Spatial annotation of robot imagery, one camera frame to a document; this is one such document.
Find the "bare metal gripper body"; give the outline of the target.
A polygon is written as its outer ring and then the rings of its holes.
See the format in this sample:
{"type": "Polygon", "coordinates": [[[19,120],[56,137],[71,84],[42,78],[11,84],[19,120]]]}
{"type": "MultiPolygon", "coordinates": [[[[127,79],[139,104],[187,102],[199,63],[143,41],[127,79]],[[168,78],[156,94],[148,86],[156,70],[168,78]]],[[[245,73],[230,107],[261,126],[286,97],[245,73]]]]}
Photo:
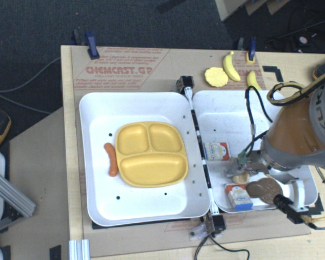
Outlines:
{"type": "Polygon", "coordinates": [[[270,157],[264,150],[251,151],[251,153],[246,154],[245,156],[244,169],[253,174],[259,172],[268,173],[268,170],[271,170],[273,167],[270,157]]]}

